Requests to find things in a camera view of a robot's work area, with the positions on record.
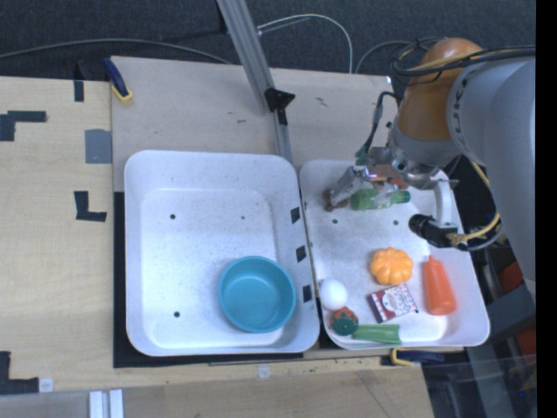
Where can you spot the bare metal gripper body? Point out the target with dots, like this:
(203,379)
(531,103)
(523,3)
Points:
(407,169)

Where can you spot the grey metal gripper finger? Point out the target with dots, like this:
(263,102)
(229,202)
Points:
(384,192)
(344,187)

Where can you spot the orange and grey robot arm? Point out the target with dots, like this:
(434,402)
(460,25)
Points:
(496,116)

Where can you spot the brown biscuit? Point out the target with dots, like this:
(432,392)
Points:
(334,208)

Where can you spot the green bottle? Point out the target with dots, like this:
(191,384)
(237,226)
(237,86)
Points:
(363,200)

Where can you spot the white plastic tray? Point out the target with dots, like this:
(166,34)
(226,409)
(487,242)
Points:
(196,255)
(348,242)

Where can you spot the orange pumpkin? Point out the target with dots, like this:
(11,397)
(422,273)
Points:
(391,266)

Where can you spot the white egg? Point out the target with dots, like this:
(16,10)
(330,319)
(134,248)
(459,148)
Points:
(333,294)

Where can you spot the orange bottle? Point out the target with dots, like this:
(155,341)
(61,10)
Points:
(438,290)

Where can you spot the red and white carton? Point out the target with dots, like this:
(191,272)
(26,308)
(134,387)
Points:
(391,304)

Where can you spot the red and green tomato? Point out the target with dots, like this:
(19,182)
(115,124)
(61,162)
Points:
(344,321)

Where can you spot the blue bowl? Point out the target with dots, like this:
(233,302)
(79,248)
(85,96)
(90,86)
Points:
(257,296)

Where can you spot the green celery stalk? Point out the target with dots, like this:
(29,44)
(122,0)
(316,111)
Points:
(378,333)

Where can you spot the black cylinder on white bracket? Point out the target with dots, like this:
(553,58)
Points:
(431,230)

